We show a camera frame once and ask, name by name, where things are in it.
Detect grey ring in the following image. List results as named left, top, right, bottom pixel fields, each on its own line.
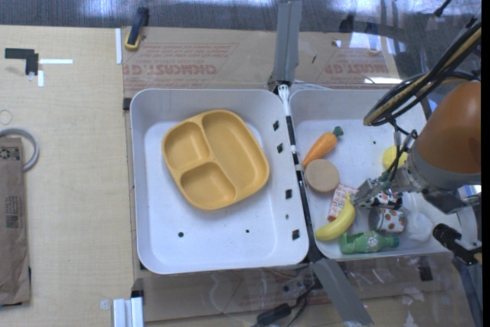
left=0, top=127, right=41, bottom=172

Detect brown paper bag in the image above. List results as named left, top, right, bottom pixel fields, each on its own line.
left=0, top=136, right=31, bottom=306

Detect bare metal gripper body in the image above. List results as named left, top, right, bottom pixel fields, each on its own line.
left=379, top=165, right=423, bottom=200

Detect white can with strawberry print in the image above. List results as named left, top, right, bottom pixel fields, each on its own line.
left=367, top=205, right=407, bottom=235

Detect yellow banana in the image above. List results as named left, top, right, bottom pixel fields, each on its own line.
left=314, top=194, right=357, bottom=242

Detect orange carrot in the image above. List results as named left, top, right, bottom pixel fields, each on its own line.
left=301, top=126, right=345, bottom=168

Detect green bottle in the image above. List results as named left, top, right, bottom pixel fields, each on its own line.
left=338, top=230, right=400, bottom=256

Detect round tan biscuit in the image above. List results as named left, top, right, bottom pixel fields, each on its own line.
left=304, top=159, right=341, bottom=193

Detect red and white packet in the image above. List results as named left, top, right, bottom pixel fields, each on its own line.
left=327, top=183, right=360, bottom=222

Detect white plastic tray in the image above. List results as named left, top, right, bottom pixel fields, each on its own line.
left=129, top=87, right=310, bottom=276
left=289, top=87, right=465, bottom=262

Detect black cylinder on white bracket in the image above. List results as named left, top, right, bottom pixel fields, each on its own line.
left=432, top=197, right=482, bottom=266

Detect yellow divided plate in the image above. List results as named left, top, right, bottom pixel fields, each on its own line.
left=161, top=109, right=271, bottom=211

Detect yellow lemon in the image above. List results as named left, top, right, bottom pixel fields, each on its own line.
left=382, top=145, right=409, bottom=170

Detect black and white carton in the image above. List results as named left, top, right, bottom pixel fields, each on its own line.
left=366, top=191, right=403, bottom=210

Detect brown cardboard board red print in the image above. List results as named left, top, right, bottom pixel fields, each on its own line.
left=121, top=25, right=455, bottom=322

